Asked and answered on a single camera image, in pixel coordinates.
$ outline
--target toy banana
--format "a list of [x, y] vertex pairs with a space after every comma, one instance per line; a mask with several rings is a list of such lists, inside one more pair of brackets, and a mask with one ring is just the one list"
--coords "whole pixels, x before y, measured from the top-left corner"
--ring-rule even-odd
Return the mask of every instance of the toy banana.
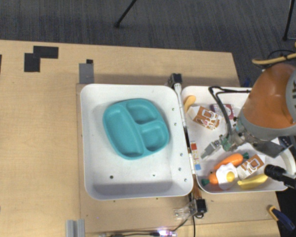
[[267, 175], [260, 174], [260, 175], [257, 175], [257, 176], [254, 176], [254, 177], [251, 177], [248, 179], [238, 181], [237, 183], [242, 189], [250, 190], [250, 189], [253, 189], [253, 188], [265, 183], [266, 180], [267, 180]]

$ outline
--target white plastic tray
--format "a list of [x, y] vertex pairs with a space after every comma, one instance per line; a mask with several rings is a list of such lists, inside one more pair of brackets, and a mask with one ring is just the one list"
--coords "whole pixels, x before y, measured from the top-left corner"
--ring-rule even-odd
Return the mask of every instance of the white plastic tray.
[[[170, 133], [167, 146], [150, 156], [128, 160], [111, 146], [102, 118], [116, 102], [145, 98], [161, 112]], [[193, 179], [179, 104], [165, 86], [90, 84], [81, 91], [85, 188], [95, 199], [185, 196]]]
[[[189, 86], [182, 91], [182, 99], [185, 99], [190, 95], [196, 96], [196, 102], [194, 105], [201, 105], [209, 109], [211, 104], [216, 103], [213, 97], [211, 96], [211, 94], [209, 93], [208, 87], [205, 87], [205, 86]], [[244, 105], [247, 97], [248, 97], [248, 94], [246, 93], [220, 95], [220, 99], [224, 104], [234, 105], [234, 111], [236, 116], [239, 114], [241, 107]], [[204, 149], [208, 146], [208, 144], [211, 141], [217, 140], [219, 138], [219, 135], [226, 133], [225, 122], [222, 122], [220, 126], [213, 131], [193, 122], [188, 116], [186, 116], [186, 122], [188, 126], [188, 134], [189, 134], [190, 141], [196, 142], [197, 151], [199, 154], [201, 154], [204, 151]], [[258, 153], [252, 148], [250, 144], [242, 145], [241, 147], [238, 148], [236, 152], [239, 152], [241, 154], [248, 152], [250, 157]], [[219, 194], [219, 193], [240, 193], [240, 192], [258, 192], [258, 191], [283, 191], [287, 188], [286, 186], [284, 186], [282, 182], [275, 181], [271, 178], [268, 178], [268, 180], [264, 184], [252, 190], [242, 190], [237, 184], [235, 184], [232, 188], [224, 191], [221, 190], [219, 186], [215, 186], [211, 184], [202, 186], [201, 179], [207, 178], [208, 175], [210, 174], [210, 171], [213, 170], [214, 166], [224, 158], [231, 155], [232, 153], [225, 152], [223, 149], [220, 149], [216, 153], [213, 153], [211, 156], [208, 156], [207, 158], [204, 158], [204, 159], [199, 158], [201, 170], [197, 171], [197, 175], [198, 175], [198, 182], [203, 190], [205, 190], [208, 193]], [[273, 164], [276, 166], [286, 168], [284, 161], [281, 157], [271, 158], [266, 156], [265, 165], [267, 164]], [[259, 169], [256, 174], [261, 174], [263, 173], [263, 171], [264, 171], [264, 167]]]

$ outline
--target yellow cable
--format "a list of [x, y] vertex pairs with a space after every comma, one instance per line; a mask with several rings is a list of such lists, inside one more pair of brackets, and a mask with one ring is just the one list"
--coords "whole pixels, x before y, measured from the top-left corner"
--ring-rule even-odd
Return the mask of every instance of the yellow cable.
[[253, 59], [252, 63], [257, 64], [257, 65], [268, 65], [268, 64], [273, 64], [273, 63], [277, 63], [277, 62], [282, 62], [282, 61], [295, 59], [295, 58], [296, 58], [296, 53], [293, 53], [293, 54], [289, 54], [287, 56], [281, 56], [281, 57], [278, 57], [278, 58], [273, 58], [273, 59], [268, 59], [268, 60]]

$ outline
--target dark gray floor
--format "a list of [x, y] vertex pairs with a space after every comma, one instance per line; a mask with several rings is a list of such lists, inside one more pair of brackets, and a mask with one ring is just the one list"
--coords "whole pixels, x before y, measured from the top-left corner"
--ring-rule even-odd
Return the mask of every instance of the dark gray floor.
[[293, 49], [290, 0], [138, 0], [115, 29], [130, 1], [0, 0], [0, 39], [232, 52], [242, 84], [259, 76], [252, 58]]

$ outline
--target wooden tabletop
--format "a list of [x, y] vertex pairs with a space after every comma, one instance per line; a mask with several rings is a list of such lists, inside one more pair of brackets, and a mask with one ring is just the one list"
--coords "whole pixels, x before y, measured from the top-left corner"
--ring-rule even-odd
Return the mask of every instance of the wooden tabletop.
[[[59, 47], [24, 72], [33, 46]], [[185, 197], [91, 201], [80, 197], [76, 84], [78, 65], [94, 62], [96, 83], [164, 84], [183, 74], [183, 86], [238, 86], [230, 53], [0, 40], [0, 237], [63, 237], [66, 220], [84, 218], [86, 236], [178, 225], [173, 208]], [[268, 215], [274, 192], [210, 195], [197, 235], [279, 236]], [[86, 216], [86, 207], [95, 208]], [[178, 230], [192, 236], [192, 226]]]

